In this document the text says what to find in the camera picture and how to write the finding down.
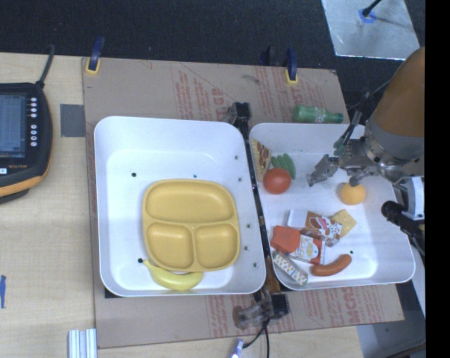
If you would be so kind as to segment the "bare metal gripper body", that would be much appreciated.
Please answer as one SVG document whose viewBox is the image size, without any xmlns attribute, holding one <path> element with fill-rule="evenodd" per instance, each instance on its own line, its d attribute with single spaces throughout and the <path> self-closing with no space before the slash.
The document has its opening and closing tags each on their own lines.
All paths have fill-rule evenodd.
<svg viewBox="0 0 450 358">
<path fill-rule="evenodd" d="M 352 169 L 372 169 L 376 172 L 374 176 L 382 176 L 390 182 L 424 176 L 423 157 L 401 160 L 385 151 L 371 136 L 348 141 L 339 157 L 339 167 L 347 175 Z"/>
</svg>

